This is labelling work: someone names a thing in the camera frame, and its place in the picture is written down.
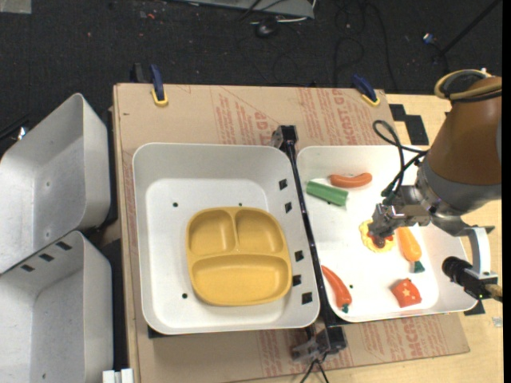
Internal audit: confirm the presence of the brown cardboard board red print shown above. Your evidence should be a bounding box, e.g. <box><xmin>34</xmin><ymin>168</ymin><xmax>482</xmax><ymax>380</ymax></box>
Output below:
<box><xmin>113</xmin><ymin>82</ymin><xmax>471</xmax><ymax>383</ymax></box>

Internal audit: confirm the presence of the orange red chili pepper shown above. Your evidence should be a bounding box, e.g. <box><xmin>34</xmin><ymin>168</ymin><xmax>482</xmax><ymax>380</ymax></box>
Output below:
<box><xmin>321</xmin><ymin>265</ymin><xmax>353</xmax><ymax>314</ymax></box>

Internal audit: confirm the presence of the green celery stick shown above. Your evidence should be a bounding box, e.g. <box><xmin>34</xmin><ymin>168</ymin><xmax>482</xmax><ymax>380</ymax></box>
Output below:
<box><xmin>306</xmin><ymin>180</ymin><xmax>350</xmax><ymax>207</ymax></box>

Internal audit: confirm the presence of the black cylinder on white bracket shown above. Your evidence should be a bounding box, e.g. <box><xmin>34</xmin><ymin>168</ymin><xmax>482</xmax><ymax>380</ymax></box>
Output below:
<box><xmin>442</xmin><ymin>225</ymin><xmax>500</xmax><ymax>301</ymax></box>

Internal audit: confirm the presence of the thin black rod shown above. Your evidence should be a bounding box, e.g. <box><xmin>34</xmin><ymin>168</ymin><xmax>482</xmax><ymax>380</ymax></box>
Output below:
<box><xmin>286</xmin><ymin>140</ymin><xmax>337</xmax><ymax>333</ymax></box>

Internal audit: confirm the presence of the orange sausage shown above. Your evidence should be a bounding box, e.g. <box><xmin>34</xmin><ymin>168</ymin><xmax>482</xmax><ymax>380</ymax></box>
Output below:
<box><xmin>329</xmin><ymin>172</ymin><xmax>374</xmax><ymax>189</ymax></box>

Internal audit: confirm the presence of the white plastic tray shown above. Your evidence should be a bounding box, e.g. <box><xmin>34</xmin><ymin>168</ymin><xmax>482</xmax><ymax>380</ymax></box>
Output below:
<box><xmin>132</xmin><ymin>142</ymin><xmax>321</xmax><ymax>336</ymax></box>
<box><xmin>296</xmin><ymin>144</ymin><xmax>479</xmax><ymax>324</ymax></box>

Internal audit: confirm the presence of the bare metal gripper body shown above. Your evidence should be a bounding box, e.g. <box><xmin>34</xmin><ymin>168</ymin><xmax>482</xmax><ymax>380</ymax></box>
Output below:
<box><xmin>372</xmin><ymin>184</ymin><xmax>469</xmax><ymax>237</ymax></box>

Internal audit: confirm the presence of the red slice with yellow stars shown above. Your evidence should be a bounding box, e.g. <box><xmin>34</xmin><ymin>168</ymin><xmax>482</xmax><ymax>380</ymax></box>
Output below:
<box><xmin>390</xmin><ymin>278</ymin><xmax>423</xmax><ymax>309</ymax></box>

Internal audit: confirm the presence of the yellow biscuit with red centre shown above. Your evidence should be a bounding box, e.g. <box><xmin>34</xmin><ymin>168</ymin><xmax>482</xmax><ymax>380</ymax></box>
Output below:
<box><xmin>358</xmin><ymin>219</ymin><xmax>397</xmax><ymax>254</ymax></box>

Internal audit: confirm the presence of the yellow divided plate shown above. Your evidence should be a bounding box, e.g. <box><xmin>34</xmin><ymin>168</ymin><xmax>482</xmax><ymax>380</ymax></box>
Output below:
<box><xmin>185</xmin><ymin>206</ymin><xmax>294</xmax><ymax>307</ymax></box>

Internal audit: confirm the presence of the black block with thin wires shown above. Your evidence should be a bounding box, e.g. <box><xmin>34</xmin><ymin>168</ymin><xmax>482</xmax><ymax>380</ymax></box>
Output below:
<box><xmin>271</xmin><ymin>124</ymin><xmax>299</xmax><ymax>149</ymax></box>
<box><xmin>291</xmin><ymin>325</ymin><xmax>347</xmax><ymax>361</ymax></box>

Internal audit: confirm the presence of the orange carrot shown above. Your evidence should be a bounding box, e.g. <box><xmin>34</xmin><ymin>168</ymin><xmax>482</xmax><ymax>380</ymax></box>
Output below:
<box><xmin>396</xmin><ymin>226</ymin><xmax>426</xmax><ymax>274</ymax></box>

